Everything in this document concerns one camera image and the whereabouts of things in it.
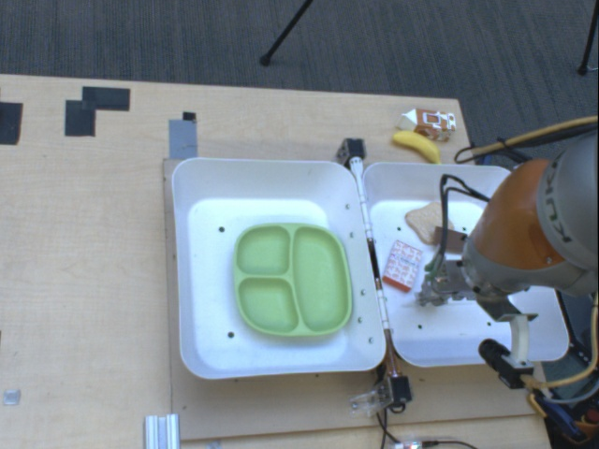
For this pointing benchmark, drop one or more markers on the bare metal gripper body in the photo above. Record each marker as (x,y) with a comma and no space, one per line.
(453,278)

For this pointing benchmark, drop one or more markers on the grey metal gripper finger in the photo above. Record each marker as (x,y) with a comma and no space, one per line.
(427,297)

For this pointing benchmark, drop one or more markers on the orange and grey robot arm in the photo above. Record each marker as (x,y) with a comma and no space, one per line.
(519,222)

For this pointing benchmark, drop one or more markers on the brown rectangular bar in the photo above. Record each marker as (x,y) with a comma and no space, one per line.
(454,240)

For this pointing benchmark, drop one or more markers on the orange and white packet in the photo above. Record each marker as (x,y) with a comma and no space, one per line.
(403,265)

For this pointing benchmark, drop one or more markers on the white plastic tray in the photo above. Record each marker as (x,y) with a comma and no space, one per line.
(444,339)
(210,297)

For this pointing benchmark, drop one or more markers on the tan bread slice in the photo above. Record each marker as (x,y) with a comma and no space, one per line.
(423,220)

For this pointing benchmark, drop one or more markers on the thin black and white rod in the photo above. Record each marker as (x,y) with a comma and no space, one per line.
(365,213)

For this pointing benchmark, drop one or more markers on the green divided plate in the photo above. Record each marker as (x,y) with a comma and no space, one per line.
(318,279)

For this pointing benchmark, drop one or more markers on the yellow banana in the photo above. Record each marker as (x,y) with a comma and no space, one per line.
(419,144)

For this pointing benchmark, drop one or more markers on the white and brown carton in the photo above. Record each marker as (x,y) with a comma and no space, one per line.
(433,123)

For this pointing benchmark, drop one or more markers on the black tripod leg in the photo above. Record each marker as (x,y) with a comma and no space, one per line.
(299,12)
(588,45)

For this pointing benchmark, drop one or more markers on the black cylinder on white bracket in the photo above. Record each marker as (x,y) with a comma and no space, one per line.
(503,360)

